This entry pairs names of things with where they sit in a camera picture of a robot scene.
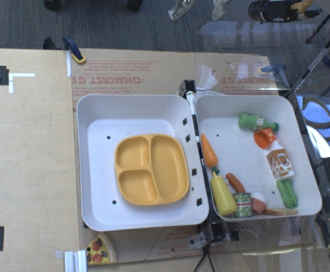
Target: chair wheel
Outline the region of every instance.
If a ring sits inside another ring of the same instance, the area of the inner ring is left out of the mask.
[[[137,12],[141,7],[142,1],[143,0],[129,0],[126,5],[127,9],[132,12]]]
[[[60,8],[61,0],[44,0],[44,5],[46,8],[57,11]]]

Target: orange carrot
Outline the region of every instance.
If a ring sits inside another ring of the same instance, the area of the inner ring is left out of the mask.
[[[226,179],[228,179],[228,182],[237,193],[245,193],[246,190],[244,189],[242,183],[236,178],[232,173],[227,173]]]
[[[208,139],[206,139],[206,136],[203,133],[200,135],[200,139],[206,166],[216,166],[218,164],[218,157],[211,147]]]

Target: gray carpet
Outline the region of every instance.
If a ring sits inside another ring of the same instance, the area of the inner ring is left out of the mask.
[[[292,83],[330,39],[329,20],[305,43],[326,12],[299,22],[260,24],[248,16],[256,0],[233,0],[214,22],[212,0],[196,0],[174,25],[167,13],[174,0],[144,0],[137,13],[127,10],[127,1],[62,0],[62,9],[53,12],[44,0],[0,0],[0,48],[42,49],[48,36],[63,48],[68,35],[80,48],[261,54],[272,64],[286,64]],[[318,8],[314,3],[309,9]]]

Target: green vegetable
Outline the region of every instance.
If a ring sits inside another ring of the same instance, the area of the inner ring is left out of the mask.
[[[280,191],[284,206],[288,209],[297,207],[297,197],[294,194],[290,179],[277,180],[277,188]]]

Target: yellow divided plate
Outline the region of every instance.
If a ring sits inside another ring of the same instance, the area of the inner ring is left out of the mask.
[[[116,147],[115,167],[122,196],[135,205],[160,205],[182,199],[189,189],[187,161],[172,136],[146,134]]]

